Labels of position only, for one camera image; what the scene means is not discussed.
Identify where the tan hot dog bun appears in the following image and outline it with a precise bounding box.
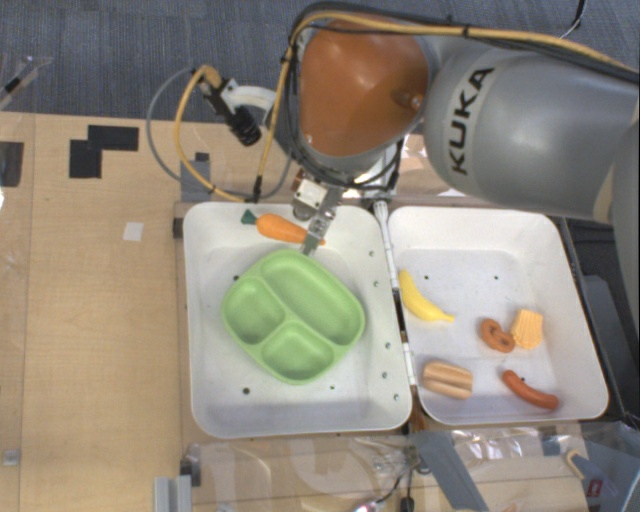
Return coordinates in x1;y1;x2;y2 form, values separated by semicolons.
421;360;475;401

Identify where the yellow banana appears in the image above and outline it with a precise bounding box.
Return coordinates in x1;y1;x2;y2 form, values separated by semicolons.
397;269;457;324

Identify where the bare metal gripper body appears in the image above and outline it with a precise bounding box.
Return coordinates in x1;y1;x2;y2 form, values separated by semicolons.
291;168;347;222

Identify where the white plastic tray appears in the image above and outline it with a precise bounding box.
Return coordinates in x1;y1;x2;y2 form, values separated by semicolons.
182;202;414;441
387;204;611;429

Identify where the orange ridged biscuit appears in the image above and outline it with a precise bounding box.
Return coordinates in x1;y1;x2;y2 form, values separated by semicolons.
510;308;545;350

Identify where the brown pretzel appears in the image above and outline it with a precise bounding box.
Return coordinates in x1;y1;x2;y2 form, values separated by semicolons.
480;317;517;354

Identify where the red sausage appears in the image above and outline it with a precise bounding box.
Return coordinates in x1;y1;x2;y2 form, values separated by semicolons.
501;369;561;412

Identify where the green divided plate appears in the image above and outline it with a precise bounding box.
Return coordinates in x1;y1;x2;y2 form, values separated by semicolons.
220;248;367;387

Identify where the black cylinder on white bracket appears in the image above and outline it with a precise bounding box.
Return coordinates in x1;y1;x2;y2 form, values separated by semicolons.
201;77;277;148

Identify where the orange carrot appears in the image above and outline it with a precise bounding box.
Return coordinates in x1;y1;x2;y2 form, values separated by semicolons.
240;209;327;248

